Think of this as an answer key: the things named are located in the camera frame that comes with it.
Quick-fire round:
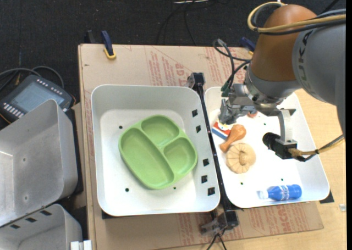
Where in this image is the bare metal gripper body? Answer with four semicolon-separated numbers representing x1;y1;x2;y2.
225;84;284;116

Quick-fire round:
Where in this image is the red white blue carton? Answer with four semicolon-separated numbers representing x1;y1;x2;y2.
211;121;232;140

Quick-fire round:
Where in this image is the orange toy chicken drumstick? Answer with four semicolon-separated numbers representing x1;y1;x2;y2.
219;124;247;153

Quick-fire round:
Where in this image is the thin black rod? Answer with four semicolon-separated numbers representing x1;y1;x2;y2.
195;84;229;214

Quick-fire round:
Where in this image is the beige round toy bread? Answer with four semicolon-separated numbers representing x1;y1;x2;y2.
225;142;257;174

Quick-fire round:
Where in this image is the white plastic tray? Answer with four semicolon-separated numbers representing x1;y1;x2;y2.
203;86;331;209
90;84;221;217

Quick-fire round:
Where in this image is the green divided plate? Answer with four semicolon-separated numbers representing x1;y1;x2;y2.
118;114;199;190

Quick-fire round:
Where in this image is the blue plastic bottle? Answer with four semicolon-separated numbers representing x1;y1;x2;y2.
256;184;303;202

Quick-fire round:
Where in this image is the brown cardboard board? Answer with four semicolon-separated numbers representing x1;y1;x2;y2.
78;43;325;250

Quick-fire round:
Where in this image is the black block with wires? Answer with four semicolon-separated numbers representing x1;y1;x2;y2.
189;72;206;88
200;209;240;235

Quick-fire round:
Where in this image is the black cylinder on white bracket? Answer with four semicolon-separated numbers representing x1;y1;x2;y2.
262;108;299;160

